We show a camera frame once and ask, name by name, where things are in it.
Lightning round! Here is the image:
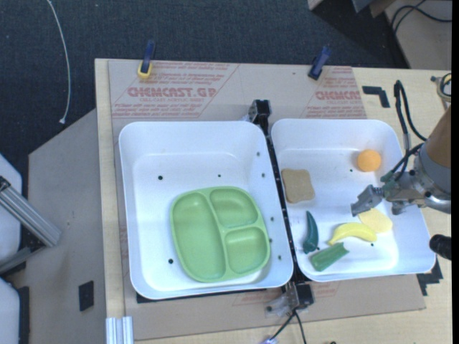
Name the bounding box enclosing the black cylinder on white bracket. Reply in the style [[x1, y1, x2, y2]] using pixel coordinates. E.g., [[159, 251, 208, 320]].
[[429, 234, 453, 262]]

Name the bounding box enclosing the thin black rod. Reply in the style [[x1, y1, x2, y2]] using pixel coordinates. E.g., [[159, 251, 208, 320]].
[[260, 119, 301, 287]]

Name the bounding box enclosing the dark green pepper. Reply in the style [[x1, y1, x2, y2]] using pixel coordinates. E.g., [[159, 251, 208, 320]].
[[301, 210, 321, 255]]

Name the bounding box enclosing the green divided plate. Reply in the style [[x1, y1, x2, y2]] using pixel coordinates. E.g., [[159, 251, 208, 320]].
[[169, 186, 271, 284]]

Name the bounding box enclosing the black block with thin wires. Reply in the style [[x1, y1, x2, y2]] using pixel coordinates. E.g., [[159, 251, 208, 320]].
[[265, 282, 316, 319], [247, 98, 272, 125]]

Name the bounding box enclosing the white plastic tray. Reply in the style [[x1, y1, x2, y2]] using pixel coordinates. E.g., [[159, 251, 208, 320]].
[[118, 120, 295, 300], [270, 118, 437, 283]]

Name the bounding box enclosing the tan bread slice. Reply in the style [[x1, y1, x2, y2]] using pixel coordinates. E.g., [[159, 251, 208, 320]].
[[280, 168, 316, 205]]

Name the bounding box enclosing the pale yellow flat slice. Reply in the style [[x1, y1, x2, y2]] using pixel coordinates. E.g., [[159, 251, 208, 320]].
[[357, 207, 394, 235]]

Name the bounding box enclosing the orange ball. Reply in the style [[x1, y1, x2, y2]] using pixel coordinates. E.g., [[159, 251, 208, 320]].
[[356, 149, 382, 173]]

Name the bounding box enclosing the light green vegetable stalk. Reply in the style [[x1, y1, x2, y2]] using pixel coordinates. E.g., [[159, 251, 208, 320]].
[[309, 242, 350, 273]]

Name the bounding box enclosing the brown cardboard board, red print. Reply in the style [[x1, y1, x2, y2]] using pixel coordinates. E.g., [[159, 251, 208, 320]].
[[107, 59, 428, 341]]

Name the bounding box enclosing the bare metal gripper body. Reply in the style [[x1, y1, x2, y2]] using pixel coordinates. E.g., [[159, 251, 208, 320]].
[[380, 170, 453, 214]]

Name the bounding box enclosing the yellow banana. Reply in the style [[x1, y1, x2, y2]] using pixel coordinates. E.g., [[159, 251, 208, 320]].
[[326, 222, 379, 247]]

